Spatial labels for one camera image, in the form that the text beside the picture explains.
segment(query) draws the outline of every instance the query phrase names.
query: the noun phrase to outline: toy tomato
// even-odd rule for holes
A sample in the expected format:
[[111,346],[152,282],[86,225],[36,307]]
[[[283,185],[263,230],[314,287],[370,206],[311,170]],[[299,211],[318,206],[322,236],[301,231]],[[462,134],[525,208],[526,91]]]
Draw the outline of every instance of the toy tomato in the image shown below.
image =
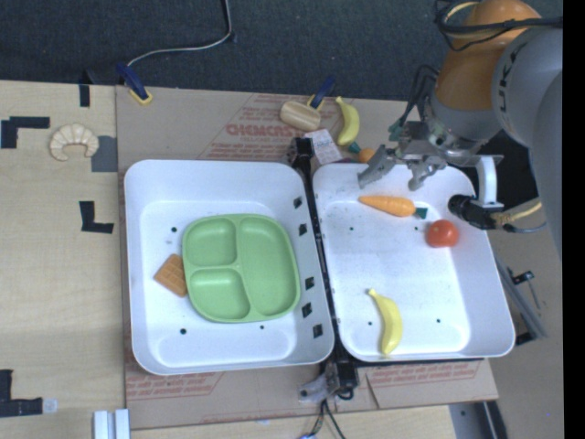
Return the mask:
[[427,229],[425,240],[431,247],[452,247],[459,240],[459,230],[448,219],[438,219]]

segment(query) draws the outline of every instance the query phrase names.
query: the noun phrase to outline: yellow banana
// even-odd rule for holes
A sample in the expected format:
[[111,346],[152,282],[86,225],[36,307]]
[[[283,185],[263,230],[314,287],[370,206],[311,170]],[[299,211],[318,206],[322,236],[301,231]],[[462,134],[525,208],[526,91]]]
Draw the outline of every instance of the yellow banana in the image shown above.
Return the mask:
[[373,289],[370,289],[367,293],[376,301],[384,320],[380,351],[387,355],[402,339],[402,317],[400,316],[399,307],[392,299],[376,293]]
[[337,96],[335,102],[341,107],[341,113],[344,116],[344,128],[337,136],[337,144],[346,146],[352,143],[359,133],[359,112],[354,106],[344,102],[341,96]]

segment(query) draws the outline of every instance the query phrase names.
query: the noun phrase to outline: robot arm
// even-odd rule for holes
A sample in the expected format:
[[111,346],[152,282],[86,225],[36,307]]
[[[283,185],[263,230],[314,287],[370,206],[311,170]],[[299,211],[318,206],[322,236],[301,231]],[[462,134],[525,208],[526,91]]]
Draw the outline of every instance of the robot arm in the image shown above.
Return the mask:
[[[450,23],[460,10],[470,8],[461,26]],[[493,180],[482,183],[482,174],[495,169],[477,152],[504,129],[529,149],[560,255],[562,17],[541,18],[519,0],[482,0],[450,2],[437,9],[436,23],[450,46],[442,69],[430,75],[432,89],[415,90],[415,99],[389,129],[389,139],[398,146],[380,146],[358,175],[359,185],[403,163],[412,171],[412,190],[447,164],[477,167],[480,186],[495,187],[495,176],[484,176]],[[406,122],[414,106],[421,121]],[[494,194],[483,189],[479,199],[459,200],[452,210],[474,226],[490,229],[495,226],[491,212],[502,208]]]

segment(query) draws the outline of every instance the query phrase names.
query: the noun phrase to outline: toy carrot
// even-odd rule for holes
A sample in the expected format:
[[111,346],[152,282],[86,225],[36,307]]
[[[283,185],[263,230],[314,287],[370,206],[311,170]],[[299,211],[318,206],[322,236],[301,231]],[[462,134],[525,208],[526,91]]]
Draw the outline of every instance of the toy carrot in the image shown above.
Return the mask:
[[358,200],[364,205],[385,211],[394,216],[411,216],[418,215],[425,219],[427,216],[427,209],[418,209],[409,198],[391,197],[389,195],[365,195],[359,197]]

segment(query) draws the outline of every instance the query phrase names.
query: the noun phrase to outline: green plate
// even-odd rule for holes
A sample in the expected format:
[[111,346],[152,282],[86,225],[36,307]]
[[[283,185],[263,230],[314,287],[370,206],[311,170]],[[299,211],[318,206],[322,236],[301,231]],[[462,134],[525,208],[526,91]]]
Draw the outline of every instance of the green plate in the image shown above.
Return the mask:
[[220,215],[191,223],[183,234],[183,265],[191,304],[209,320],[269,320],[299,302],[289,236],[280,223],[262,215]]

